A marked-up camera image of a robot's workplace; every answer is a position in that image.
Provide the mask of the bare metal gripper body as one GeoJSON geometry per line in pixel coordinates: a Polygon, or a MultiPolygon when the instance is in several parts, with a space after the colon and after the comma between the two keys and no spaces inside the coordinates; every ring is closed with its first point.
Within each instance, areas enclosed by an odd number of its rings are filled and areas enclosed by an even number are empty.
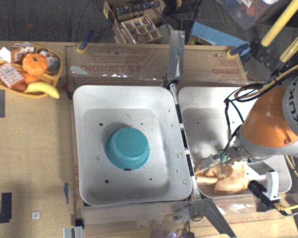
{"type": "Polygon", "coordinates": [[[252,162],[254,160],[257,161],[257,160],[260,160],[260,158],[251,155],[242,147],[233,146],[233,147],[225,148],[224,150],[221,150],[219,153],[208,157],[207,168],[212,168],[220,164],[233,165],[235,162],[240,162],[240,161],[252,162]]]}

